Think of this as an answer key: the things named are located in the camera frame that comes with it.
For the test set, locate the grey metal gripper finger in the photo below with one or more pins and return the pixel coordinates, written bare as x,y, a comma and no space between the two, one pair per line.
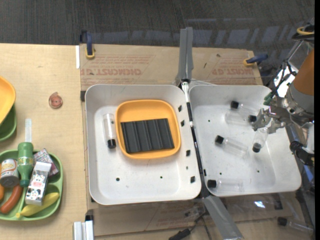
259,120
275,127

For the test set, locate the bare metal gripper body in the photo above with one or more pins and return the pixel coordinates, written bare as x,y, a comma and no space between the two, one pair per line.
281,109

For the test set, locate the clear plastic bottle black cap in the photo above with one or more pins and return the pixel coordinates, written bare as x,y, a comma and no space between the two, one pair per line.
259,140
238,106
109,129
225,184
295,225
237,118
232,145

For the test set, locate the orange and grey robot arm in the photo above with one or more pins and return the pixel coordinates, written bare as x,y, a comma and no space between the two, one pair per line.
303,79

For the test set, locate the white plastic tray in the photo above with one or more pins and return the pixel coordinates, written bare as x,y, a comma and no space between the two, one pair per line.
140,179
250,174

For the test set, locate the thin black and white rod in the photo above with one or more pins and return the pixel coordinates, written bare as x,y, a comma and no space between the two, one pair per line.
192,129

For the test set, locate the orange plate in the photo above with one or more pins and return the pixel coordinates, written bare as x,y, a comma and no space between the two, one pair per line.
5,96
147,109

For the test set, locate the black ribbed block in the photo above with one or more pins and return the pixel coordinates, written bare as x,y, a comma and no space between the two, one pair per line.
147,135

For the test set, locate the brown cardboard board red print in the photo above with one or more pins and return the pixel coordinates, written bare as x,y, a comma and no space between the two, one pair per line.
160,64

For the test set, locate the round pink biscuit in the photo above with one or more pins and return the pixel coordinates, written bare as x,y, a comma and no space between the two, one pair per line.
55,100

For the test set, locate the green divided plate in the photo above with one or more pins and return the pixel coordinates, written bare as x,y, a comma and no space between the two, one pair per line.
56,179

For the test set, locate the red and white packet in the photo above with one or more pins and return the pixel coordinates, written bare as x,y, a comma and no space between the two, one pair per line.
47,156

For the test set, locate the white cow print carton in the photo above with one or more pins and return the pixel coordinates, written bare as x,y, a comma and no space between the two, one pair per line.
37,184

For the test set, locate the yellow banana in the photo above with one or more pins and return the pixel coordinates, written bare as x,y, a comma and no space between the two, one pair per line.
42,205

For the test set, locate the green bottle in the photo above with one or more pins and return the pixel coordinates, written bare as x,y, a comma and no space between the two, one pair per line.
25,159

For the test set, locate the small red and white can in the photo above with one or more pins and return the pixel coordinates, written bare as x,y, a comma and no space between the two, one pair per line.
8,172

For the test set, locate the brown sausage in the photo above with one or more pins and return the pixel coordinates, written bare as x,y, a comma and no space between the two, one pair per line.
11,200

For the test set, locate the orange carrot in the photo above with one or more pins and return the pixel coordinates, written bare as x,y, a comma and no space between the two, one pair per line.
1,192

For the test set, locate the black cylinder on white bracket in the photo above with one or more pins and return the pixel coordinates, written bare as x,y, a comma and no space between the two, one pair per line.
301,152

